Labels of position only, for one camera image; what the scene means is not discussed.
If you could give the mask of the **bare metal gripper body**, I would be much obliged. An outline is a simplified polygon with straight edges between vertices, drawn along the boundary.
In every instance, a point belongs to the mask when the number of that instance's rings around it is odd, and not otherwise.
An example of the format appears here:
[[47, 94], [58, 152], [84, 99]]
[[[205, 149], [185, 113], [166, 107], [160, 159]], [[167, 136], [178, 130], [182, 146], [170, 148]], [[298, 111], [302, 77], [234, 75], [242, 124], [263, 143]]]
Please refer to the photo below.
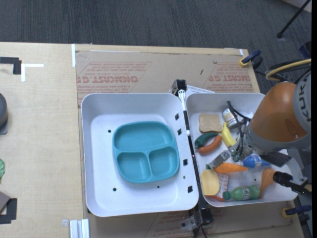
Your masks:
[[238, 153], [231, 154], [232, 158], [247, 158], [253, 151], [253, 143], [249, 133], [245, 133], [243, 137], [236, 136], [236, 143], [238, 145]]

